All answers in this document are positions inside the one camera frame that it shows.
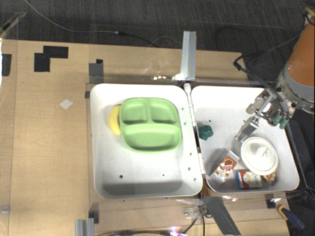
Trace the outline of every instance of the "green tray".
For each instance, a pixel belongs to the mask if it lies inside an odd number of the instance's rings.
[[[120,110],[124,144],[132,151],[162,152],[182,143],[182,128],[173,103],[160,98],[131,98]]]

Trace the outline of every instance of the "wooden table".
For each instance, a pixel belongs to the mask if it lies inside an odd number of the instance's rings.
[[[50,72],[34,72],[34,53],[42,53],[44,45],[67,46],[69,56],[51,59]],[[12,54],[12,66],[10,76],[3,77],[0,99],[5,95],[9,106],[15,100],[15,114],[0,104],[0,205],[11,209],[9,215],[0,214],[0,236],[74,235],[75,220],[86,219],[90,208],[85,99],[89,63],[102,59],[107,77],[171,78],[180,71],[181,50],[5,40],[2,52]],[[238,55],[197,51],[196,77],[246,80],[232,66]],[[73,102],[68,109],[60,106],[66,99]],[[267,209],[263,197],[255,198],[227,205],[242,235],[289,235],[276,210]],[[287,206],[286,199],[281,203]],[[122,223],[126,214],[120,212],[113,206],[110,214],[117,230],[133,221]],[[131,215],[143,218],[136,211]],[[172,216],[157,217],[159,226],[163,219]],[[182,217],[174,221],[181,226],[191,222]],[[213,219],[206,223],[206,235],[221,235]],[[189,235],[201,234],[198,221]]]

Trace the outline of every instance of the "black floor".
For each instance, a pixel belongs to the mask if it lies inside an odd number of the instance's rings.
[[[314,0],[27,0],[40,13],[69,30],[123,31],[164,48],[181,48],[183,31],[197,32],[197,49],[236,51],[244,54],[266,50],[296,36],[305,7]],[[75,33],[48,22],[23,0],[0,0],[0,24],[16,12],[26,12],[19,24],[19,39],[110,45],[149,46],[140,38],[112,33]],[[296,41],[250,62],[261,78],[274,81]],[[298,113],[310,158],[314,161],[314,119]],[[313,201],[302,212],[314,224]],[[303,235],[315,235],[314,230]]]

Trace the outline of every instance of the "teal object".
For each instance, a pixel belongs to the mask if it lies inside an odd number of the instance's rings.
[[[212,128],[209,125],[204,125],[198,128],[198,135],[200,139],[207,140],[213,136]]]
[[[123,142],[132,151],[170,151],[182,143],[179,115],[168,100],[128,99],[121,106],[119,121]]]
[[[273,120],[273,124],[274,125],[278,125],[278,123],[280,122],[280,120],[282,119],[283,115],[277,115],[277,117]]]
[[[288,122],[289,122],[289,119],[284,119],[280,124],[280,129],[284,129]]]

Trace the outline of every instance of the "white plastic tub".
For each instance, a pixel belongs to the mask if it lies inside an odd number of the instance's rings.
[[[182,144],[168,152],[134,152],[109,128],[112,108],[134,97],[171,101],[183,132]],[[176,86],[100,84],[91,91],[94,185],[107,199],[192,196],[202,176],[185,92]]]
[[[250,117],[246,113],[246,108],[261,92],[262,89],[260,88],[210,86],[199,86],[192,90],[191,96],[197,126],[210,125],[214,133],[207,141],[199,140],[208,184],[217,192],[291,191],[299,185],[299,175],[285,131],[279,127],[271,127],[263,119],[260,120],[259,128],[253,132],[252,136],[266,139],[277,151],[279,165],[275,184],[267,185],[264,183],[262,189],[239,190],[235,174],[229,176],[227,181],[221,185],[209,177],[229,150],[240,157],[241,143],[235,140],[234,136],[244,121]],[[236,165],[234,173],[240,170],[248,170],[241,159]]]

